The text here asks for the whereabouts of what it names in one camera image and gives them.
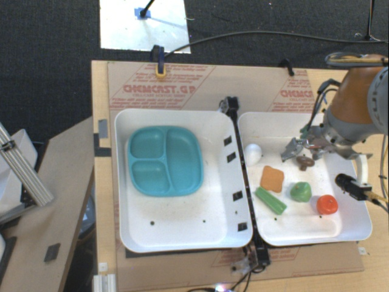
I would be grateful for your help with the thin black rod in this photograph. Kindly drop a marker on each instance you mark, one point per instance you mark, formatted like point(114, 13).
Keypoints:
point(246, 175)

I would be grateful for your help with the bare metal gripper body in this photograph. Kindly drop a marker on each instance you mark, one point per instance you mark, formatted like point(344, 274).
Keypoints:
point(332, 143)

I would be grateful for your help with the green bar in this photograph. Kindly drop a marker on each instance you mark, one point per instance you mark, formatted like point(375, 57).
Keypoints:
point(270, 200)

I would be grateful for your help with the white plastic tray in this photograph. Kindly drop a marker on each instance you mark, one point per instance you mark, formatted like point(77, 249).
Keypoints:
point(304, 227)
point(182, 224)

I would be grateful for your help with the brown mushroom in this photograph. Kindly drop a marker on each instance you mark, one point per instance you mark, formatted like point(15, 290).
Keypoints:
point(304, 162)

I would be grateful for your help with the blue divided plate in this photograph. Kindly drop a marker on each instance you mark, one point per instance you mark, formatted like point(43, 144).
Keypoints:
point(170, 163)

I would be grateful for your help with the green pepper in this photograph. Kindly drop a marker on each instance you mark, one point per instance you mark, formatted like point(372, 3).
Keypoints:
point(300, 192)

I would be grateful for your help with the white egg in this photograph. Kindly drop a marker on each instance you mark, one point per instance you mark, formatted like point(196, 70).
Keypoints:
point(253, 154)

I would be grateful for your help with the red tomato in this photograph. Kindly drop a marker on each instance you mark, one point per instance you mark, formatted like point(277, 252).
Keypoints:
point(327, 205)

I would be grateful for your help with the orange biscuit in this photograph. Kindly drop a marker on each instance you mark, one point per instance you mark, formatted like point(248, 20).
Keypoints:
point(272, 179)

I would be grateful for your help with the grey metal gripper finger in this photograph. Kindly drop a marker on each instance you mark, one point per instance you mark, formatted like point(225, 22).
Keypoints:
point(319, 154)
point(292, 149)

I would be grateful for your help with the black cylinder on white bracket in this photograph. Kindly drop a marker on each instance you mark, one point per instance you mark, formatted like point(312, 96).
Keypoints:
point(352, 186)

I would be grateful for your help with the brown cardboard board red print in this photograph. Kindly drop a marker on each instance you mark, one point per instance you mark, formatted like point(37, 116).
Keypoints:
point(194, 87)

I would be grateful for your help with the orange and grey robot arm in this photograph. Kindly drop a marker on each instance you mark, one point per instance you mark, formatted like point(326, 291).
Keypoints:
point(352, 102)

